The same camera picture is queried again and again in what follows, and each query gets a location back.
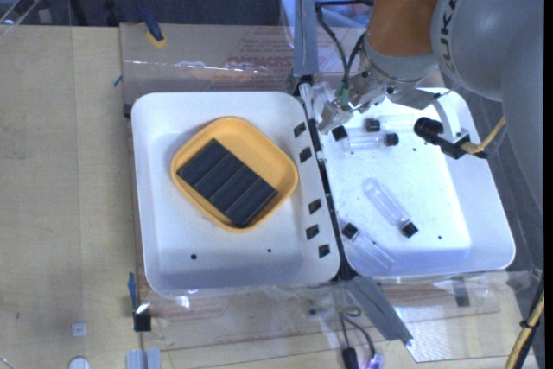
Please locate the black ribbed rectangular block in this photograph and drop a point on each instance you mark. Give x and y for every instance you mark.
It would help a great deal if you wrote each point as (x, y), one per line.
(226, 182)

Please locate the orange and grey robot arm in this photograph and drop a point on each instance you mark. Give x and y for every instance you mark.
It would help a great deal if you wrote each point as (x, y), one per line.
(488, 26)

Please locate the yellow square plate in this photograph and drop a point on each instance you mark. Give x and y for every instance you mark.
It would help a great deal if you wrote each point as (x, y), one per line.
(255, 138)

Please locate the white plastic tray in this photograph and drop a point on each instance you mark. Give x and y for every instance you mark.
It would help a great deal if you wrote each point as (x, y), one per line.
(432, 203)
(181, 255)

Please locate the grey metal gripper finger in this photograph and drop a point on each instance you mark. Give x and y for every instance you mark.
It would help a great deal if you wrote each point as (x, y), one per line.
(361, 103)
(329, 116)

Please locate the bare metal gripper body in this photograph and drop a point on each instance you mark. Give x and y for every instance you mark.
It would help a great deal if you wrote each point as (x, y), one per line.
(376, 84)

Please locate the black cylinder on white bracket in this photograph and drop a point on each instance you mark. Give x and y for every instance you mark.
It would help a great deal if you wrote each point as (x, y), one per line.
(432, 130)

